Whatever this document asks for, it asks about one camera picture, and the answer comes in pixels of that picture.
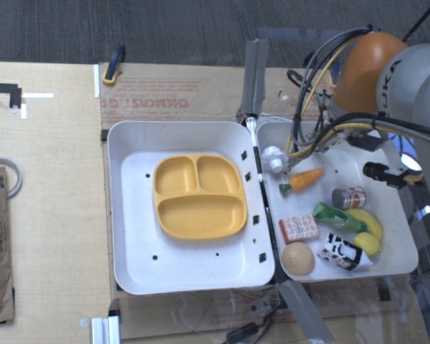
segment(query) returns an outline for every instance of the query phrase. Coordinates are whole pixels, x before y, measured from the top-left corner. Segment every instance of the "yellow divided plate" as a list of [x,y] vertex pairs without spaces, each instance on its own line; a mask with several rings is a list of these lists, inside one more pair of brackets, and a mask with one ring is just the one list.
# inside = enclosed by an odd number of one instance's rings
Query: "yellow divided plate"
[[230,236],[247,220],[239,173],[221,156],[185,154],[163,159],[153,175],[153,198],[161,228],[179,239]]

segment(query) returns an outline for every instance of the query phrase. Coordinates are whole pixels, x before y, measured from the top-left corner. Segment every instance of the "lemon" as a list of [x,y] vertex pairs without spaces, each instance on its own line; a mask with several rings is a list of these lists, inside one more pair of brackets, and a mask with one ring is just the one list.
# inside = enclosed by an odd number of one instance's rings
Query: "lemon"
[[381,243],[376,236],[368,232],[356,234],[352,243],[360,247],[368,256],[374,255],[381,249]]
[[309,274],[315,266],[314,253],[305,243],[292,242],[282,251],[282,265],[290,274]]
[[368,213],[364,209],[352,208],[346,209],[345,212],[352,216],[356,221],[361,221],[366,224],[366,231],[374,235],[379,241],[382,240],[382,226],[374,215]]

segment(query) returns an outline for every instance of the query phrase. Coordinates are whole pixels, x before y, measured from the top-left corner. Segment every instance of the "green bottle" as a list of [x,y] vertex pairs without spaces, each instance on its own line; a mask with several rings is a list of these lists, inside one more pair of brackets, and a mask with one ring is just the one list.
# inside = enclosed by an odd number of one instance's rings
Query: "green bottle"
[[327,204],[319,201],[312,212],[316,221],[321,221],[336,229],[348,229],[357,233],[366,231],[366,224],[356,221],[345,211],[332,208]]

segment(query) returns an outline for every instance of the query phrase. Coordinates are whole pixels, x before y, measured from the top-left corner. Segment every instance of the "soda can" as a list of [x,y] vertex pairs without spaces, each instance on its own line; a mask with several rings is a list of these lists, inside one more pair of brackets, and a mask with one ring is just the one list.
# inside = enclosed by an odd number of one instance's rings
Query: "soda can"
[[333,206],[338,209],[363,208],[366,193],[363,187],[335,188],[331,193]]

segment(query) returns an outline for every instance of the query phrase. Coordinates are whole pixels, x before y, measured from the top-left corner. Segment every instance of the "gray ring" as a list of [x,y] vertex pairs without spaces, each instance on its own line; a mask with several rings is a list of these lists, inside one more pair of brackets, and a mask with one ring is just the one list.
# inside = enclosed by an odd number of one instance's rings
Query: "gray ring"
[[15,162],[13,162],[9,158],[0,157],[0,164],[3,164],[5,166],[10,167],[14,172],[16,172],[16,175],[17,175],[16,185],[14,185],[14,187],[7,194],[7,198],[10,199],[13,196],[15,196],[19,192],[19,190],[21,189],[21,186],[22,186],[22,173],[19,170],[18,166],[15,164]]

